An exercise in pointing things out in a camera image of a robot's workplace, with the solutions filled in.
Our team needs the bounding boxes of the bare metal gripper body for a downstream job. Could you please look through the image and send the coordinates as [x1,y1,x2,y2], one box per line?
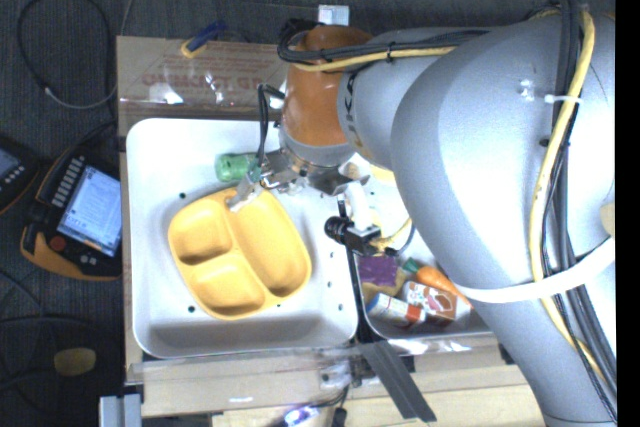
[256,148,372,197]

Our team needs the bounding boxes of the green can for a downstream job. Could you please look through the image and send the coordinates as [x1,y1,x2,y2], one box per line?
[214,152,262,184]

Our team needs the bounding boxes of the yellow divided plate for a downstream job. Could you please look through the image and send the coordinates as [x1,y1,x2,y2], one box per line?
[167,187,314,321]

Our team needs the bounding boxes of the thin black rod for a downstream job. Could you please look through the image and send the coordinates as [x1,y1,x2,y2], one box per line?
[337,195,371,344]

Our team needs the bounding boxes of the yellow bread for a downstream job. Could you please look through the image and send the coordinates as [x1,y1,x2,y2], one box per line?
[361,268,409,307]

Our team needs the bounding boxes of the small white and orange carton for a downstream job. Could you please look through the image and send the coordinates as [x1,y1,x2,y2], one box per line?
[366,292,428,329]

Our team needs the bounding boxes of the orange carrot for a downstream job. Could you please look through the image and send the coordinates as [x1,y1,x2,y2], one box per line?
[402,257,472,309]

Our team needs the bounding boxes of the black cylinder on white bracket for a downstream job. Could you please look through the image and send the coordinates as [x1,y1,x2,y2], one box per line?
[323,182,387,259]

